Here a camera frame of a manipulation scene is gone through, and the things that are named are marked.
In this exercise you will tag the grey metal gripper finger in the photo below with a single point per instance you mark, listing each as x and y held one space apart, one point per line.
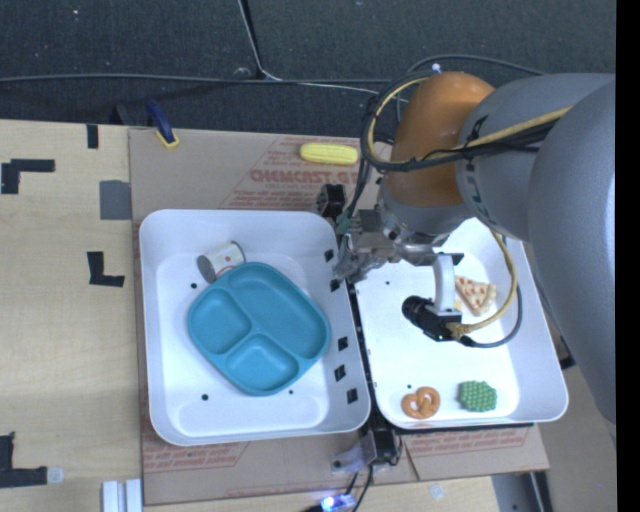
343 266
365 270

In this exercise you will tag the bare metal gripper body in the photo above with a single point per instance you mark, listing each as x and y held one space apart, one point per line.
380 240

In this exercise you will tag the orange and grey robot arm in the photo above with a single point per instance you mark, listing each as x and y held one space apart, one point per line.
565 200

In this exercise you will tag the white plastic tray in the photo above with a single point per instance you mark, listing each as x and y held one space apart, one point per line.
400 360
175 325

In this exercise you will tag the yellow corn cob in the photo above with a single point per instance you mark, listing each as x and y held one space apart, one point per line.
329 153

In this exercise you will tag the blue divided plate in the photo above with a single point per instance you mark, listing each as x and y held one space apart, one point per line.
260 327

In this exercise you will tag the pizza slice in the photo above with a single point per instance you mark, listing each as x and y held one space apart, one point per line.
477 296

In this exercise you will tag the white dotted small can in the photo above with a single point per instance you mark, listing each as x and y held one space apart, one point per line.
227 256

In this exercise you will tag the orange pretzel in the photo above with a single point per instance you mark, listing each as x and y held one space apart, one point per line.
421 402

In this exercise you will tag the brown cardboard board red print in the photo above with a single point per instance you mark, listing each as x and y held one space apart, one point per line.
210 175

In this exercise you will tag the black cylinder on white bracket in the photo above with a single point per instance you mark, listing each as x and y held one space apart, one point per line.
436 312

